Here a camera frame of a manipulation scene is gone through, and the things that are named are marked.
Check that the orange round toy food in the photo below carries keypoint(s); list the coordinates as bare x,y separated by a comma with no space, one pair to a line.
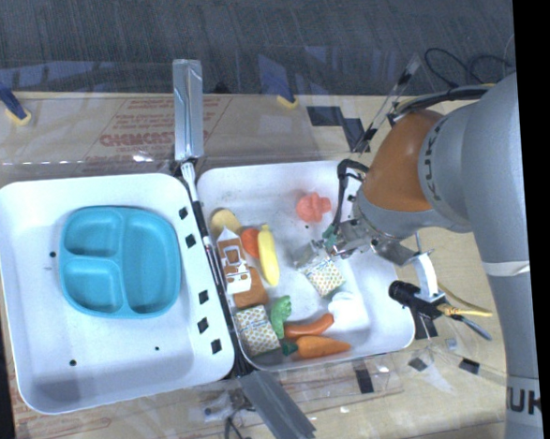
251,243

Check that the brown cardboard board red print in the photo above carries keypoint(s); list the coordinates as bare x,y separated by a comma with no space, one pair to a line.
109,127

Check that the black cylinder on white bracket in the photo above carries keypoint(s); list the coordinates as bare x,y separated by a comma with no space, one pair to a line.
409,293

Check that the white and brown carton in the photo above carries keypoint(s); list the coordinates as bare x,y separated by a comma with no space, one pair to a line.
233,263

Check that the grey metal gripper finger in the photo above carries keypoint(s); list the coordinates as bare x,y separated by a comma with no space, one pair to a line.
309,253
337,255

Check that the yellow round toy food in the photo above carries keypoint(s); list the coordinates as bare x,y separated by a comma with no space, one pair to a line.
222,220

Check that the pink toy food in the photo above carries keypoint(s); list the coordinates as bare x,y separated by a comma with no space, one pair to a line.
312,207

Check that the yellow patterned packet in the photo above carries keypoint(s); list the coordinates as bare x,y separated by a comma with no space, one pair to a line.
325,278
257,331

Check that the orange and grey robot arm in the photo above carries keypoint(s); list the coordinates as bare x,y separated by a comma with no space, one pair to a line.
468,163

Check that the white round toy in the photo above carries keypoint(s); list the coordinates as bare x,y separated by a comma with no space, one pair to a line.
343,308

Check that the white plastic tray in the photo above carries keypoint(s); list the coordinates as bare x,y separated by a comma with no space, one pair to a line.
35,277
273,190

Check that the orange sausage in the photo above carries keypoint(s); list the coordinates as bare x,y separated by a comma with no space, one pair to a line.
310,326

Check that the yellow banana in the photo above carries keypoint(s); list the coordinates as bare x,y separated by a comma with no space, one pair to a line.
268,256

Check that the blue divided plate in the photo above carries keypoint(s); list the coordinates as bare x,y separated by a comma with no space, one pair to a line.
146,255

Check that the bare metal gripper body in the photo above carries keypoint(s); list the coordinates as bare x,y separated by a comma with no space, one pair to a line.
357,237

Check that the green broccoli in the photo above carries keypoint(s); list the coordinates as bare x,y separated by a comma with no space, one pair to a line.
280,314

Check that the orange carrot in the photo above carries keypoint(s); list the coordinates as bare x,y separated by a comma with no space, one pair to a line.
321,346

